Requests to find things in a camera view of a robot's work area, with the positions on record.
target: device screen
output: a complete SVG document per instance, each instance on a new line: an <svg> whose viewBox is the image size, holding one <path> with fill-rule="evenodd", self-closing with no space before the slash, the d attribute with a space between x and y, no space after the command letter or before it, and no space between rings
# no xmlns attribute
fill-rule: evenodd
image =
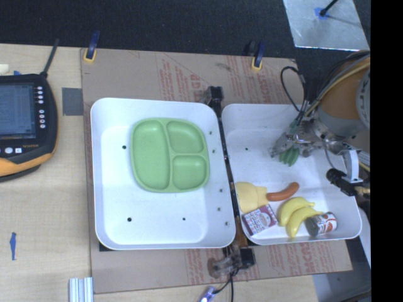
<svg viewBox="0 0 403 302"><path fill-rule="evenodd" d="M34 85L0 85L0 140L35 138Z"/></svg>

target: handheld device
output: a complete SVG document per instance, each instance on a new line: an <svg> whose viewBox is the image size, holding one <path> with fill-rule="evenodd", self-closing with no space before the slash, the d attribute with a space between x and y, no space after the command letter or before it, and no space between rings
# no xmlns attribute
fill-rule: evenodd
<svg viewBox="0 0 403 302"><path fill-rule="evenodd" d="M58 117L47 70L0 76L0 182L24 176L50 159L57 146Z"/></svg>

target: blue and yellow clamp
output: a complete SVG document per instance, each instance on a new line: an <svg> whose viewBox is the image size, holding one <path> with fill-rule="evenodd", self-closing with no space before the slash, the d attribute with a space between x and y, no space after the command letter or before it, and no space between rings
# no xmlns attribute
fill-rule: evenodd
<svg viewBox="0 0 403 302"><path fill-rule="evenodd" d="M96 56L96 45L98 44L99 34L101 32L99 30L94 30L91 35L91 39L89 41L88 48L85 49L84 56L82 59L86 62L93 63Z"/></svg>
<svg viewBox="0 0 403 302"><path fill-rule="evenodd" d="M255 72L258 72L259 70L262 69L263 65L263 53L264 53L264 44L263 42L259 42L258 50L254 54L254 57L252 58L252 70Z"/></svg>

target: white tray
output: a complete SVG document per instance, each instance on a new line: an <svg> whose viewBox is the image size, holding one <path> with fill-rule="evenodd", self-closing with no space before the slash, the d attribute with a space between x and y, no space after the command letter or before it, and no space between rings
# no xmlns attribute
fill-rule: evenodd
<svg viewBox="0 0 403 302"><path fill-rule="evenodd" d="M130 130L146 118L174 118L204 133L210 177L200 189L153 193L136 182ZM91 108L96 234L113 250L218 248L235 237L217 117L201 103L104 98Z"/></svg>
<svg viewBox="0 0 403 302"><path fill-rule="evenodd" d="M268 192L275 192L297 181L300 184L297 195L315 202L315 210L332 211L338 227L314 238L309 237L304 223L294 239L288 237L285 227L278 225L253 236L249 236L245 228L244 233L258 245L355 238L361 232L361 216L356 200L326 179L326 172L331 166L324 150L318 150L307 158L298 158L291 167L279 162L278 156L270 157L275 141L296 115L291 105L231 104L224 108L222 123L234 182L250 182L267 187ZM329 155L337 169L346 170L341 156ZM275 213L280 203L270 203Z"/></svg>

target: sausage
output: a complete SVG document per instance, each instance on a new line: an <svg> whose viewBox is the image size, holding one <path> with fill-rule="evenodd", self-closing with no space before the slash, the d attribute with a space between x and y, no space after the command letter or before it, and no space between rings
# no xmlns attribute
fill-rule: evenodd
<svg viewBox="0 0 403 302"><path fill-rule="evenodd" d="M284 190L278 191L277 193L267 193L266 194L266 199L268 201L280 201L280 200L285 200L291 197L293 194L295 194L298 189L300 188L299 183L297 182L291 182L287 188Z"/></svg>

